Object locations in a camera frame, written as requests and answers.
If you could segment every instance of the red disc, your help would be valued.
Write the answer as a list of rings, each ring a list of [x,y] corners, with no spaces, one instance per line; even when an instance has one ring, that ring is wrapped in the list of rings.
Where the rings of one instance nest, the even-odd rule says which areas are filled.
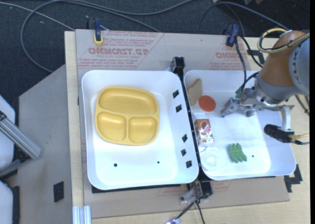
[[[214,111],[216,108],[216,101],[210,96],[202,96],[199,98],[199,107],[207,112]]]

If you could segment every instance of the blue clamp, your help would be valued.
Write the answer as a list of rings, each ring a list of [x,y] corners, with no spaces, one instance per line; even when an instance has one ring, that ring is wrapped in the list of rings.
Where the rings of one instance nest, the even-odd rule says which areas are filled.
[[[95,26],[94,43],[96,45],[101,45],[103,43],[103,36],[101,33],[99,18],[94,18],[93,23]]]
[[[237,36],[239,29],[240,29],[239,25],[237,24],[234,24],[232,26],[232,29],[230,30],[230,37],[227,38],[226,43],[225,43],[226,45],[233,47],[234,39]]]

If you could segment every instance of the hole in tray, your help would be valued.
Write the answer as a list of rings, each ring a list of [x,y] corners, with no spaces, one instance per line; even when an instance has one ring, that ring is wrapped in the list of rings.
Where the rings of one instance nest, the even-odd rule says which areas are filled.
[[[189,160],[189,161],[187,161],[187,162],[186,162],[186,167],[187,167],[187,168],[189,168],[189,167],[191,167],[191,166],[192,166],[191,161],[190,161],[190,160]]]
[[[173,93],[173,98],[175,98],[177,95],[179,95],[179,91],[176,90],[174,93]]]
[[[178,105],[177,107],[176,107],[176,112],[179,112],[179,111],[181,111],[182,110],[182,106],[181,105]]]
[[[187,135],[186,134],[183,135],[182,140],[183,140],[184,143],[186,142],[187,139],[188,139]]]

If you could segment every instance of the white tray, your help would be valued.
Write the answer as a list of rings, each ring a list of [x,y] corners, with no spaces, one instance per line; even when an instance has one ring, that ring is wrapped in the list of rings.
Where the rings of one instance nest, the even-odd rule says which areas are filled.
[[[198,102],[191,106],[192,113],[205,113],[209,119],[214,145],[205,148],[200,145],[200,158],[204,173],[213,180],[239,179],[291,174],[296,167],[295,158],[289,143],[277,141],[263,132],[266,124],[282,125],[280,112],[256,111],[246,117],[239,109],[224,118],[221,110],[244,80],[242,71],[192,70],[185,77],[186,87],[196,79],[202,81],[203,95],[209,95],[216,101],[212,112],[203,111]],[[229,144],[239,143],[247,161],[233,162],[228,154]]]
[[[98,135],[95,103],[98,93],[109,86],[144,89],[157,98],[160,124],[152,143],[120,145],[107,142]],[[92,185],[101,190],[113,190],[187,184],[196,179],[199,166],[182,85],[175,74],[168,71],[92,70],[82,78],[82,91],[88,178]],[[176,112],[178,105],[182,109]]]

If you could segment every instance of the yellow divided plate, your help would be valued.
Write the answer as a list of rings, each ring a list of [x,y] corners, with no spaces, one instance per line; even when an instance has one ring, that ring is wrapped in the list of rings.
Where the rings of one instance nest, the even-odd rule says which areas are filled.
[[[98,134],[108,142],[149,144],[158,134],[158,101],[143,89],[107,87],[97,96],[95,124]]]

